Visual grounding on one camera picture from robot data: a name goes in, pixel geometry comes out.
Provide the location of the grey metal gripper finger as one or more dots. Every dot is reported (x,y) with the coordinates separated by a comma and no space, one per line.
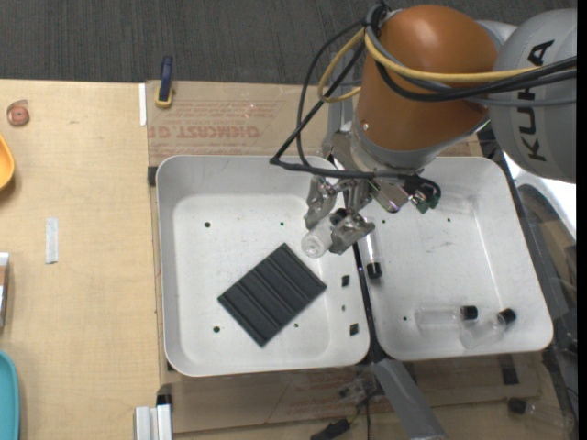
(349,234)
(316,204)

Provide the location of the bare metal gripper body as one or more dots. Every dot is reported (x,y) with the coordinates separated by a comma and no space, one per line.
(390,190)

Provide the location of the clear plastic bottle black cap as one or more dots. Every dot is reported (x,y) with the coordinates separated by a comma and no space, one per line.
(372,257)
(527,408)
(486,330)
(440,315)
(316,242)

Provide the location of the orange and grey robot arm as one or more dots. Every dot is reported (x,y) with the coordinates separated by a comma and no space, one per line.
(426,94)

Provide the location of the white plastic tray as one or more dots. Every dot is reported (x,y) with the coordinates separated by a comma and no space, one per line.
(257,264)
(458,264)

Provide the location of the black ribbed rubber mat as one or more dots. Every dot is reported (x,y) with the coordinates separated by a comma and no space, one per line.
(271,294)

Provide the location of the brown cardboard board red print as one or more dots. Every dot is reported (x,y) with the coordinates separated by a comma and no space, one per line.
(220,117)

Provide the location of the orange plate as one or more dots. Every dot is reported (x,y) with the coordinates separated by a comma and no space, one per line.
(4,163)

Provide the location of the blue plate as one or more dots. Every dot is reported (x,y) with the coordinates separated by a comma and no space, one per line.
(8,397)

